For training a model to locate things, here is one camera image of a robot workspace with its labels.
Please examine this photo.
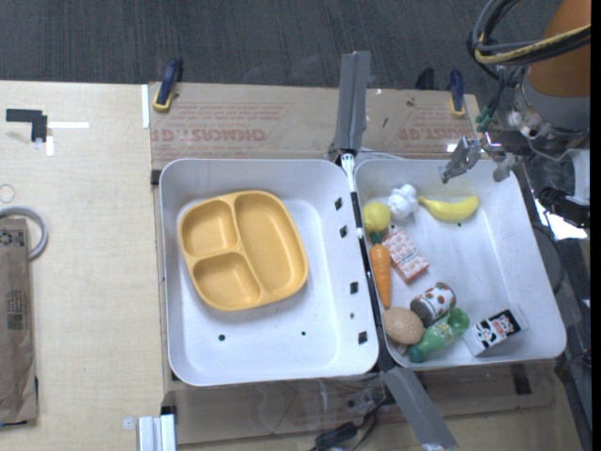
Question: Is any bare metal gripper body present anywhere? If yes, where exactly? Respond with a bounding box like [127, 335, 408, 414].
[480, 102, 591, 161]

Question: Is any yellow banana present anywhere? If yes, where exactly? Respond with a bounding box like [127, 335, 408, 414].
[417, 194, 481, 223]

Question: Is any white garlic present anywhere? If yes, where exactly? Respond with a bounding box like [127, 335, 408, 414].
[387, 183, 419, 221]

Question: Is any yellow lemon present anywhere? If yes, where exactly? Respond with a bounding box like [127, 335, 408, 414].
[362, 201, 393, 234]

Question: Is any white plastic tray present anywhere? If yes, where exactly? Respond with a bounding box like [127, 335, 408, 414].
[158, 157, 380, 388]
[352, 157, 568, 372]

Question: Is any orange and white carton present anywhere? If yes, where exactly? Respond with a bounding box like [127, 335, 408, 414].
[380, 229, 430, 285]

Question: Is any orange carrot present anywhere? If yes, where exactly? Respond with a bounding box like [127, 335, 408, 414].
[368, 232, 393, 310]

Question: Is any small can with strawberry print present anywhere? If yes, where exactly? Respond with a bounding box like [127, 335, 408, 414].
[409, 282, 457, 328]

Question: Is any white milk carton with cow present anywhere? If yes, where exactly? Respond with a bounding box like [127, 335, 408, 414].
[463, 308, 530, 358]

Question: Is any green bottle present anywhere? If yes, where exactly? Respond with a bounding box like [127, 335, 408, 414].
[407, 306, 470, 364]

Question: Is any tan bread roll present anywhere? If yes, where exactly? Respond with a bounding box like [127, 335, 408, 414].
[382, 306, 425, 346]

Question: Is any brown cardboard board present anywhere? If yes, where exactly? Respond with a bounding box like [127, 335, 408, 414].
[148, 81, 567, 445]

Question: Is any yellow divided plate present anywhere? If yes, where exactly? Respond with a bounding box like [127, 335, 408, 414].
[177, 189, 310, 312]

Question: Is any brown paper bag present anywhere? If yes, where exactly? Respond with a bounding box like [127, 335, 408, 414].
[0, 218, 39, 426]

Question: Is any black cylinder on white bracket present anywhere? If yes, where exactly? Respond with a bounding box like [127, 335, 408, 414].
[538, 148, 592, 229]

